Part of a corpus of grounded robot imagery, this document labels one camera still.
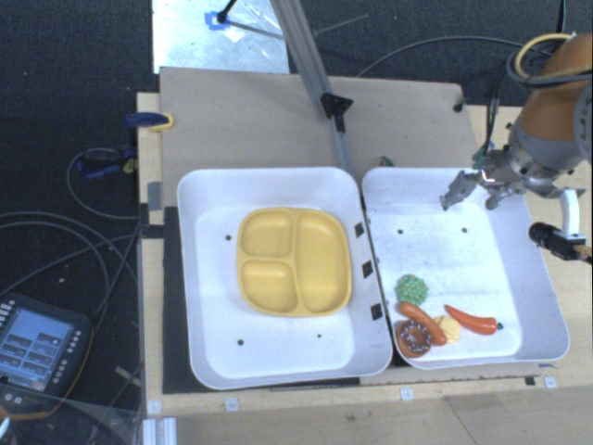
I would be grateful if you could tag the pale yellow bread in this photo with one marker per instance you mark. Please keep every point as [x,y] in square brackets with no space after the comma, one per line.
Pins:
[450,329]

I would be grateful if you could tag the green grapes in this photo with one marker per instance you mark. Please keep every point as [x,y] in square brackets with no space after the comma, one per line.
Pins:
[411,289]

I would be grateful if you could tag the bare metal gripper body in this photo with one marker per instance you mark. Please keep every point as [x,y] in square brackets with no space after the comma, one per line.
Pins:
[519,172]

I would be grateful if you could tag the yellow divided plate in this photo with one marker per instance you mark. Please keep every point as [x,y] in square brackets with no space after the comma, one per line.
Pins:
[319,258]

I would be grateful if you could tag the black cylinder on white bracket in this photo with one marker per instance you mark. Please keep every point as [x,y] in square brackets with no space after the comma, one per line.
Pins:
[571,211]

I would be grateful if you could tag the white plastic tray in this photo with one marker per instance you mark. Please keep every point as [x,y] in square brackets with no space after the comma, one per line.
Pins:
[278,341]
[445,258]

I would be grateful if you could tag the orange carrot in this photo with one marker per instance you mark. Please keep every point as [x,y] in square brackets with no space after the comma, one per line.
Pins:
[472,321]

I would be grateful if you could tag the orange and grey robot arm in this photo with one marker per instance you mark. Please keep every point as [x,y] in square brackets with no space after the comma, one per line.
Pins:
[553,105]

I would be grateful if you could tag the orange-brown sausage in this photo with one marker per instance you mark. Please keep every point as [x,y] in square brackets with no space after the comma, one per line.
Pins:
[424,320]

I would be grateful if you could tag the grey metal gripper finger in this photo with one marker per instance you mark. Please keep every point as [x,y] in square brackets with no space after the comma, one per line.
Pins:
[499,194]
[458,188]

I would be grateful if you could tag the brown doughnut with sprinkles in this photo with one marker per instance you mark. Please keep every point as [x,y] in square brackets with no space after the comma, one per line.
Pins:
[407,346]

